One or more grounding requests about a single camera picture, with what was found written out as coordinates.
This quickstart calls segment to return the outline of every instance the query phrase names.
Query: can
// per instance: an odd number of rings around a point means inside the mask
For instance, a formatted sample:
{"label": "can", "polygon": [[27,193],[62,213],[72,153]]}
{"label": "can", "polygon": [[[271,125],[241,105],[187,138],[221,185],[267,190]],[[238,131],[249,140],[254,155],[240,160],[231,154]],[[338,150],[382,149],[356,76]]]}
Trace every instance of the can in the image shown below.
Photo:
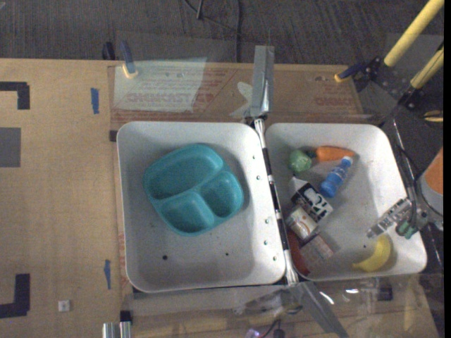
{"label": "can", "polygon": [[318,224],[301,206],[296,206],[285,219],[285,222],[304,243],[308,242],[318,232]]}

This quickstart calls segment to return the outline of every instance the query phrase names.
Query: orange carrot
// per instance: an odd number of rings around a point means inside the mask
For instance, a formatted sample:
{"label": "orange carrot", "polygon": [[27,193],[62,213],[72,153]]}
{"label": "orange carrot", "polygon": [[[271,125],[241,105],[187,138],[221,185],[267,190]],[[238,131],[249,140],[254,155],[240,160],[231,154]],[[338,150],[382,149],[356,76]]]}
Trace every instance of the orange carrot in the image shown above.
{"label": "orange carrot", "polygon": [[345,156],[354,156],[355,152],[337,146],[320,146],[316,148],[315,155],[318,161],[338,161]]}

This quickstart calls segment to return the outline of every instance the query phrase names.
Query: white tray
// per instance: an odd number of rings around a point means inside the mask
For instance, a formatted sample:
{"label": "white tray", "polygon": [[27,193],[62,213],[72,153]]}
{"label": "white tray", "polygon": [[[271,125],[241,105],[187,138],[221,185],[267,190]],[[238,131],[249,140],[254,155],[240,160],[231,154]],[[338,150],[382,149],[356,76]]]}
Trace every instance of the white tray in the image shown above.
{"label": "white tray", "polygon": [[[197,237],[169,229],[144,193],[144,169],[165,154],[205,143],[240,181],[245,203],[227,222]],[[143,292],[273,284],[285,260],[261,145],[238,123],[133,122],[117,136],[125,230],[125,266]]]}
{"label": "white tray", "polygon": [[[366,231],[400,198],[405,198],[400,172],[385,133],[373,125],[278,123],[266,132],[266,145],[283,214],[291,207],[287,168],[290,152],[321,145],[341,146],[357,153],[344,185],[327,199],[334,211],[320,221],[322,235],[337,249],[334,256],[312,271],[308,279],[346,280],[374,276],[414,274],[426,267],[427,255],[420,234],[406,240],[392,226],[388,232],[394,254],[383,270],[365,273],[351,264],[371,255],[376,239]],[[337,161],[316,164],[299,177],[318,188]]]}

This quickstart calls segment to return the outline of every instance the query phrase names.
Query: yellow pole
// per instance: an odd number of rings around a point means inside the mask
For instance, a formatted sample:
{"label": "yellow pole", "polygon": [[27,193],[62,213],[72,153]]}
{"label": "yellow pole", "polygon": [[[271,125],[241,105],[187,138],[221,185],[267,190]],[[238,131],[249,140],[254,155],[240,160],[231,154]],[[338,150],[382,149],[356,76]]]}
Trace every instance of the yellow pole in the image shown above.
{"label": "yellow pole", "polygon": [[390,50],[384,59],[387,66],[395,66],[402,58],[416,38],[421,34],[426,26],[434,19],[438,11],[445,4],[445,0],[429,0],[420,11],[415,20],[410,24],[404,34],[397,41],[396,45]]}
{"label": "yellow pole", "polygon": [[438,70],[443,66],[445,60],[445,47],[437,50],[434,56],[428,61],[428,63],[418,72],[412,80],[410,85],[415,89],[421,89],[431,79]]}

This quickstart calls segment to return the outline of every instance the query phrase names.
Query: black tape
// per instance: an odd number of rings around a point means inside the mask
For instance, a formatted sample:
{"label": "black tape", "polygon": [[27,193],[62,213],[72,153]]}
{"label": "black tape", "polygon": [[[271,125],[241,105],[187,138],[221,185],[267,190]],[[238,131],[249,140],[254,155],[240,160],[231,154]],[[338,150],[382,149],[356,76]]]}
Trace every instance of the black tape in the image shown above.
{"label": "black tape", "polygon": [[101,57],[104,60],[115,60],[116,53],[114,52],[114,46],[112,42],[106,42],[101,50]]}
{"label": "black tape", "polygon": [[271,175],[272,171],[271,171],[271,163],[269,160],[268,148],[263,148],[262,151],[263,151],[263,159],[265,160],[266,173],[268,175]]}
{"label": "black tape", "polygon": [[120,319],[121,322],[130,322],[130,324],[133,324],[132,312],[130,311],[121,311]]}
{"label": "black tape", "polygon": [[110,130],[109,138],[110,142],[116,142],[118,137],[118,131],[117,130]]}
{"label": "black tape", "polygon": [[380,287],[377,293],[378,301],[392,301],[393,300],[393,288],[391,285]]}
{"label": "black tape", "polygon": [[17,92],[17,109],[30,110],[30,86],[26,82],[0,82],[1,92]]}
{"label": "black tape", "polygon": [[269,189],[271,190],[271,196],[273,197],[274,209],[276,211],[279,211],[279,200],[277,199],[276,186],[273,182],[269,182]]}
{"label": "black tape", "polygon": [[20,167],[20,147],[20,128],[0,127],[0,168]]}
{"label": "black tape", "polygon": [[277,219],[277,225],[279,226],[280,240],[282,241],[282,248],[284,251],[288,250],[290,246],[288,245],[287,232],[285,231],[285,224],[283,224],[282,219]]}
{"label": "black tape", "polygon": [[0,319],[23,317],[30,310],[30,275],[17,274],[14,302],[0,305]]}

